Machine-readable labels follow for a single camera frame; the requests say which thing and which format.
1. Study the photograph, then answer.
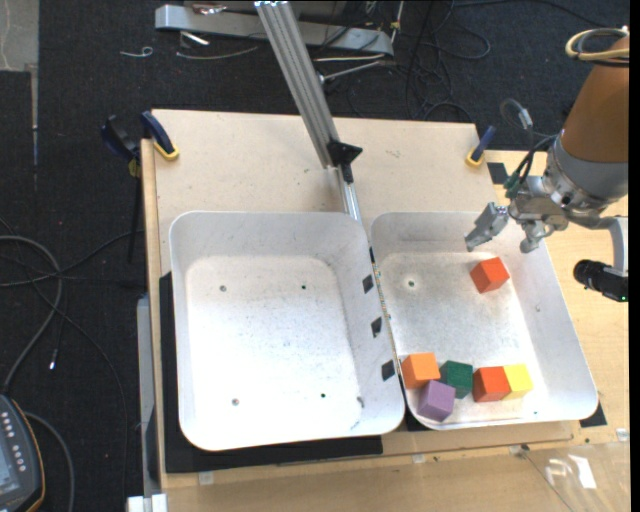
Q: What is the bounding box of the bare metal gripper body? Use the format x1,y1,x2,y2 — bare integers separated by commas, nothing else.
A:
507,174,609,235

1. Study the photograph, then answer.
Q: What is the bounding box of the red-orange cube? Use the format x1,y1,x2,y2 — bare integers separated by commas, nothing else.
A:
471,365,512,404
468,256,512,295

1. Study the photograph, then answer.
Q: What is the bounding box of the white plastic tray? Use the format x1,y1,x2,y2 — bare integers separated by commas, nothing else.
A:
168,210,407,453
369,210,600,432

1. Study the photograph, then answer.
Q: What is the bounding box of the yellow cube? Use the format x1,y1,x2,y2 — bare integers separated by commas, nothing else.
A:
503,363,535,401

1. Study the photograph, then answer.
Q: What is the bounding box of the green cube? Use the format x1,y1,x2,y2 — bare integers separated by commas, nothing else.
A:
439,359,475,400

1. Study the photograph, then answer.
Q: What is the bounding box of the orange cube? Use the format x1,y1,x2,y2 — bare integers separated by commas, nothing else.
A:
400,351,443,391

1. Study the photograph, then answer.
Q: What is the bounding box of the purple cube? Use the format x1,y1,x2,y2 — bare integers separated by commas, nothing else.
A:
416,379,457,423

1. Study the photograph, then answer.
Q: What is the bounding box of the pale wood board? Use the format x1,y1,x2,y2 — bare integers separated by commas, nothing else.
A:
149,108,576,491

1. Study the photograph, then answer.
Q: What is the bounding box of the black cylinder on white bracket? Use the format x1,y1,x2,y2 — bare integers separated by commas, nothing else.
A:
572,214,630,304

